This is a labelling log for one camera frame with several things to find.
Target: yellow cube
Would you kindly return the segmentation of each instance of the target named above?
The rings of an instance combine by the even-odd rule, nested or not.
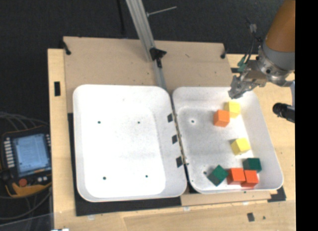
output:
[[[250,145],[246,138],[236,139],[233,143],[231,143],[231,147],[235,155],[243,154],[250,150]]]
[[[236,118],[240,114],[240,104],[234,101],[229,101],[224,105],[224,110],[230,112],[231,118]]]

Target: black clip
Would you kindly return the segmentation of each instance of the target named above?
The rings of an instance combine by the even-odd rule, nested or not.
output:
[[[220,55],[221,59],[225,59],[225,56],[226,56],[226,54],[228,53],[228,51],[229,51],[228,48],[226,48],[226,49],[224,50],[224,52]]]
[[[150,49],[151,58],[152,58],[153,61],[154,60],[157,61],[158,68],[162,68],[161,58],[163,56],[165,56],[166,53],[167,53],[166,51],[159,50],[159,49],[157,49],[155,47],[152,47]]]
[[[68,46],[66,45],[66,43],[63,40],[60,41],[59,48],[65,49],[65,52],[67,55],[71,54]]]

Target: red emergency stop button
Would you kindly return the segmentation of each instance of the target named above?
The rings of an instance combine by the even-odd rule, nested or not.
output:
[[[28,181],[25,178],[19,180],[20,187],[25,187],[28,184]]]

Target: green cube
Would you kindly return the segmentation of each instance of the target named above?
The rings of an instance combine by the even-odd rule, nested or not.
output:
[[[208,179],[213,182],[215,186],[219,186],[228,175],[229,173],[218,165],[212,173],[208,175]]]
[[[262,171],[259,158],[249,157],[243,161],[243,168],[245,170],[256,170],[257,173]]]

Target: black floor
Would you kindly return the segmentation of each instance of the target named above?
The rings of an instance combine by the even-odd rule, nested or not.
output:
[[[58,48],[63,36],[136,39],[126,3],[120,1],[125,34],[116,0],[0,0],[0,111],[49,122],[47,49]],[[249,49],[246,17],[264,37],[282,1],[143,0],[147,12],[177,6],[149,17],[156,40],[222,42],[229,53]],[[0,128],[1,133],[10,129]],[[17,202],[10,205],[0,200],[0,216],[8,214],[4,209],[14,214],[20,208]]]

